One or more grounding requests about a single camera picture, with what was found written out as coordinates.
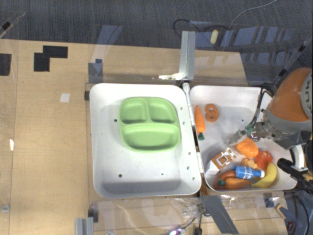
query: wooden table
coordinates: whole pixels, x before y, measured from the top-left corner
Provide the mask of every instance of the wooden table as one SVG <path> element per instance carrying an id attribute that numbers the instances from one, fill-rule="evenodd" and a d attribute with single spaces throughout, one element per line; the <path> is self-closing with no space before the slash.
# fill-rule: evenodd
<path id="1" fill-rule="evenodd" d="M 34 53 L 42 52 L 43 45 L 67 46 L 68 58 L 51 58 L 50 72 L 34 72 Z M 128 81 L 135 75 L 155 83 L 159 75 L 178 72 L 180 50 L 0 40 L 0 53 L 11 53 L 15 67 L 18 62 L 14 83 L 5 82 L 12 81 L 13 72 L 0 77 L 5 105 L 16 105 L 16 112 L 9 113 L 15 134 L 6 134 L 15 143 L 7 156 L 13 168 L 0 172 L 0 183 L 8 185 L 0 197 L 8 195 L 12 177 L 11 199 L 2 199 L 10 202 L 11 210 L 0 213 L 0 234 L 73 235 L 75 219 L 87 217 L 92 191 L 84 100 L 88 63 L 101 58 L 109 81 Z M 199 82 L 246 85 L 237 53 L 196 51 L 195 64 Z M 62 94 L 70 94 L 69 102 L 60 102 Z M 105 214 L 99 216 L 95 234 L 165 234 L 188 221 L 178 203 L 172 198 L 104 200 L 99 205 Z M 284 220 L 273 208 L 254 205 L 245 207 L 245 215 L 241 208 L 228 211 L 241 234 L 286 234 Z M 203 234 L 220 234 L 212 218 L 202 222 Z"/>

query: orange donut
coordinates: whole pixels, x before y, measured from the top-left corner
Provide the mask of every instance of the orange donut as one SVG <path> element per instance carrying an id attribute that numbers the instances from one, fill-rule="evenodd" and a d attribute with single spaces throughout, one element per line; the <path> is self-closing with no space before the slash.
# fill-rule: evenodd
<path id="1" fill-rule="evenodd" d="M 205 106 L 205 118 L 211 123 L 214 123 L 219 118 L 219 110 L 214 104 L 207 104 Z"/>

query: green plate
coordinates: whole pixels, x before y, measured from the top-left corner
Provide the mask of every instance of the green plate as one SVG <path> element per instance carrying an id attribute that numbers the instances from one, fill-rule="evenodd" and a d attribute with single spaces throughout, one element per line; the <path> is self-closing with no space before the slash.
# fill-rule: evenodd
<path id="1" fill-rule="evenodd" d="M 119 110 L 122 141 L 133 151 L 165 151 L 180 143 L 179 119 L 173 104 L 159 97 L 130 97 Z"/>

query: white tray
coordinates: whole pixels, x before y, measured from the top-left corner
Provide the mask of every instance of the white tray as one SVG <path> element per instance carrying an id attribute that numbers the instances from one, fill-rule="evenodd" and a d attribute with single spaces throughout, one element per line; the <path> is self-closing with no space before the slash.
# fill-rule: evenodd
<path id="1" fill-rule="evenodd" d="M 201 152 L 204 168 L 210 159 L 214 158 L 219 152 L 227 148 L 227 143 L 232 135 L 238 129 L 243 130 L 245 126 L 252 120 L 255 109 L 257 107 L 257 98 L 260 88 L 253 87 L 225 87 L 225 86 L 195 86 L 190 91 L 191 103 L 195 109 L 199 105 L 203 115 L 206 104 L 213 103 L 217 106 L 220 116 L 214 123 L 205 121 L 206 130 L 204 132 L 204 140 L 199 141 L 199 149 Z M 265 109 L 270 101 L 270 97 L 265 94 L 261 108 Z M 260 150 L 268 150 L 273 156 L 273 162 L 280 158 L 291 160 L 289 151 L 283 149 L 272 140 L 263 139 L 256 143 Z M 234 162 L 222 169 L 230 170 L 234 165 L 239 165 L 245 156 L 232 149 L 237 158 Z M 213 189 L 215 175 L 205 174 L 205 179 Z M 278 168 L 278 174 L 275 183 L 270 188 L 247 188 L 234 190 L 240 191 L 268 191 L 268 190 L 287 190 L 292 189 L 296 185 L 296 181 L 290 175 Z M 219 190 L 219 192 L 230 192 L 229 190 Z"/>
<path id="2" fill-rule="evenodd" d="M 119 133 L 118 112 L 129 97 L 162 97 L 172 102 L 181 142 L 170 151 L 129 150 Z M 97 84 L 90 92 L 93 182 L 105 198 L 190 195 L 201 186 L 188 105 L 183 90 L 172 85 Z"/>

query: blue cylinder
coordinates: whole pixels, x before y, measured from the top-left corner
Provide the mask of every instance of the blue cylinder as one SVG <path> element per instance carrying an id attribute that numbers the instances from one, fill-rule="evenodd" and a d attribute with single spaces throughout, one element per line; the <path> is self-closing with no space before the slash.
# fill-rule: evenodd
<path id="1" fill-rule="evenodd" d="M 265 172 L 263 170 L 255 170 L 249 166 L 233 166 L 233 170 L 236 171 L 236 178 L 251 179 L 253 177 L 263 178 Z"/>

